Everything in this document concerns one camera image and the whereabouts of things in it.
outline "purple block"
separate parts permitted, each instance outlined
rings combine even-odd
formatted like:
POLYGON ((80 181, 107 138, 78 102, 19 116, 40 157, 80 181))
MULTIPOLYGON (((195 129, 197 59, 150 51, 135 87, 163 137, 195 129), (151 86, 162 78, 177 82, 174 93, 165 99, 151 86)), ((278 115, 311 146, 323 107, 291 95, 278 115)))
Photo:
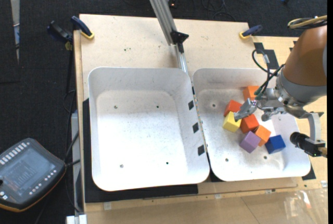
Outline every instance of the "purple block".
POLYGON ((249 131, 248 134, 244 137, 243 141, 240 142, 239 146, 246 150, 248 153, 252 153, 260 141, 261 138, 259 136, 249 131))

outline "colored block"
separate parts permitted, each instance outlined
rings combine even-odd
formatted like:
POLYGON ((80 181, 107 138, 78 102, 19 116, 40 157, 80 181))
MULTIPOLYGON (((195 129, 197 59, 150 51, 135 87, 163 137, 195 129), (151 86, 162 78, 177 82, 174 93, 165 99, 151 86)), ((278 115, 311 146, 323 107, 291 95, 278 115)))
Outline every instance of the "colored block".
POLYGON ((238 130, 240 127, 241 120, 238 120, 235 122, 234 113, 230 111, 223 121, 223 128, 229 131, 232 131, 233 133, 238 130))
POLYGON ((251 114, 245 118, 241 119, 240 129, 241 131, 246 134, 249 131, 253 131, 259 126, 259 122, 254 114, 251 114))
POLYGON ((269 154, 280 152, 286 147, 281 135, 270 137, 265 146, 269 154))
POLYGON ((255 99, 255 94, 254 92, 259 88, 258 85, 249 85, 248 87, 243 89, 243 96, 244 96, 244 100, 247 100, 248 98, 250 98, 250 100, 254 100, 255 99))
POLYGON ((259 125, 255 130, 254 133, 261 138, 261 141, 259 142, 259 146, 266 144, 270 138, 271 131, 266 129, 264 126, 259 125))
POLYGON ((239 146, 246 150, 248 153, 252 153, 254 149, 258 146, 261 138, 258 137, 253 132, 249 131, 248 134, 244 137, 239 146))
POLYGON ((230 111, 232 112, 237 112, 240 110, 241 103, 235 101, 235 100, 230 100, 228 105, 225 107, 225 111, 223 116, 226 116, 230 111))

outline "black bracket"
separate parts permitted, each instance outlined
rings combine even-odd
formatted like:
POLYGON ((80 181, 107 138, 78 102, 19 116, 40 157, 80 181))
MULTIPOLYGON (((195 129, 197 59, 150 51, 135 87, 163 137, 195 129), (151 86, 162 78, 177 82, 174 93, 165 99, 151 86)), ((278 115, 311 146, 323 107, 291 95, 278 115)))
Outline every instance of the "black bracket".
POLYGON ((184 53, 183 42, 188 39, 188 35, 181 33, 181 32, 176 32, 176 31, 172 31, 170 34, 171 34, 173 43, 177 44, 179 52, 184 53))

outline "red block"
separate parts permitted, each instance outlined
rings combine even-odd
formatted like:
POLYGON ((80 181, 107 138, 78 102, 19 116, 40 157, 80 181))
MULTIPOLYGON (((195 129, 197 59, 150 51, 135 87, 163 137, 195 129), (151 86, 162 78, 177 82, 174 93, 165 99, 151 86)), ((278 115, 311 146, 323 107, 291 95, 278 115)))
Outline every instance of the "red block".
POLYGON ((250 98, 250 100, 254 100, 256 95, 254 92, 259 88, 258 85, 249 85, 248 87, 243 89, 244 100, 250 98))
POLYGON ((261 138, 261 141, 259 142, 259 146, 266 144, 270 138, 271 131, 266 129, 264 126, 259 125, 257 129, 254 130, 254 134, 256 134, 258 137, 261 138))
POLYGON ((244 134, 248 133, 249 131, 253 131, 258 126, 259 122, 254 114, 241 119, 240 129, 244 134))
POLYGON ((235 101, 235 100, 230 100, 228 105, 225 108, 223 116, 226 116, 230 111, 231 112, 237 112, 240 110, 241 103, 235 101))

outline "yellow clamp pad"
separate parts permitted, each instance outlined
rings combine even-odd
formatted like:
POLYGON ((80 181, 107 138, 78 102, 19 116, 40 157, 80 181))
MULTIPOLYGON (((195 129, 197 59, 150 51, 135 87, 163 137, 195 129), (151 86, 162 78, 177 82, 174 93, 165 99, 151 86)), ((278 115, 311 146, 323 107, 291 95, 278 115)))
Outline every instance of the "yellow clamp pad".
POLYGON ((94 36, 95 36, 95 34, 92 32, 92 34, 89 36, 89 35, 87 35, 87 34, 85 34, 85 33, 83 33, 82 31, 81 31, 81 34, 85 37, 85 38, 87 38, 87 39, 89 39, 89 40, 92 40, 93 38, 94 38, 94 36))
POLYGON ((243 32, 240 32, 239 37, 243 40, 248 39, 251 36, 251 35, 243 36, 242 34, 243 34, 243 32))

